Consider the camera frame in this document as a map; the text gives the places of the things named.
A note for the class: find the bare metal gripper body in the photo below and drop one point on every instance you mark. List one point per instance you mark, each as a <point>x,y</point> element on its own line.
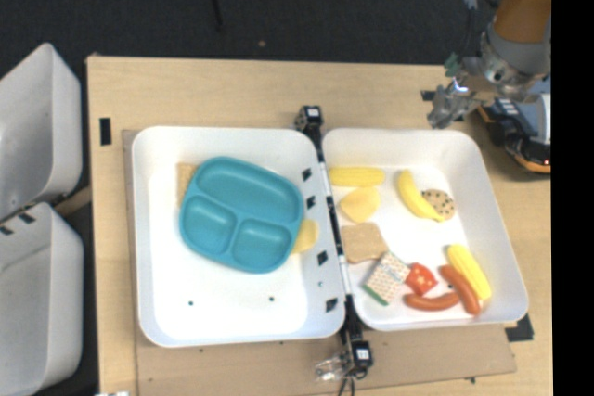
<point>499,76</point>

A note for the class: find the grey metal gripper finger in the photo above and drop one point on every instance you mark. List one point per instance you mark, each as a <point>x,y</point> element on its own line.
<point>436,113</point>
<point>458,109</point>

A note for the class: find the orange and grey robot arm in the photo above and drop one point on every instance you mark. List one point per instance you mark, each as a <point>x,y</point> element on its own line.
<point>524,9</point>

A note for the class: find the yellow banana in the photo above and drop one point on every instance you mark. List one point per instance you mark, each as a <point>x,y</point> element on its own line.
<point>414,197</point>

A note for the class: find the chocolate chip biscuit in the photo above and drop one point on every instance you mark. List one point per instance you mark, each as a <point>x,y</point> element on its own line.
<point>443,203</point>

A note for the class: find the yellow corn cob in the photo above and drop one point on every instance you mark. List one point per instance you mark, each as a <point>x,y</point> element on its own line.
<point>356,176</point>
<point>469,270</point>

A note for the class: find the yellow potato chip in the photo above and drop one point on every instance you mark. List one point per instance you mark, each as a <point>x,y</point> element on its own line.
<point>307,236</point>
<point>361,203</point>

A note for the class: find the white plastic tray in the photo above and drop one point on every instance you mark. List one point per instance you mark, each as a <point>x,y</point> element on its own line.
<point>223,310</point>
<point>417,236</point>

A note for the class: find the thin black and white rod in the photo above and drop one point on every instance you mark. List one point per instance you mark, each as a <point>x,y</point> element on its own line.
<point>330,204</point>

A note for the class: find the brown bread slice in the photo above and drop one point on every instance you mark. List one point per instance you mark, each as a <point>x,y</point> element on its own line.
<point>364,242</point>

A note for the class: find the red packet with yellow dots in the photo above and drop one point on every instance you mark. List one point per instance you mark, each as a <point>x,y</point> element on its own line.
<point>421,279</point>

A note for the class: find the white and green carton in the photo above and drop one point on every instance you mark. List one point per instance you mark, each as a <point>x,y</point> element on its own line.
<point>386,278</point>

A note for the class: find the orange sausage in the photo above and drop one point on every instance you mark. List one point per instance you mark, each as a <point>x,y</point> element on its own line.
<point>461,289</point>
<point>431,302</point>

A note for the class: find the blue divided plate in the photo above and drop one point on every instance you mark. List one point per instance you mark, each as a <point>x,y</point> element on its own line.
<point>241,208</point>

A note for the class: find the tan square cracker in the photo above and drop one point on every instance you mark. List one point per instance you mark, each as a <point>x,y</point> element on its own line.
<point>185,181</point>

